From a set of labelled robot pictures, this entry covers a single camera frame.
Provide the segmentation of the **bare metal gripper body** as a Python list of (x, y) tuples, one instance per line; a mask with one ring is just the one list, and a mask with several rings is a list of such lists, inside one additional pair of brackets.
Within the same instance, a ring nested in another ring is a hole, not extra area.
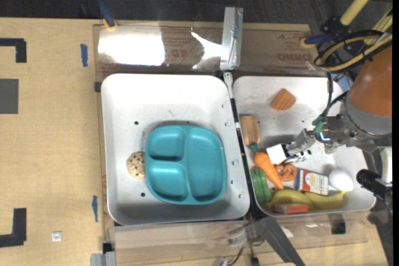
[(355, 147), (373, 153), (376, 150), (376, 136), (354, 125), (348, 116), (328, 116), (318, 132), (318, 141), (324, 151), (332, 154), (341, 146)]

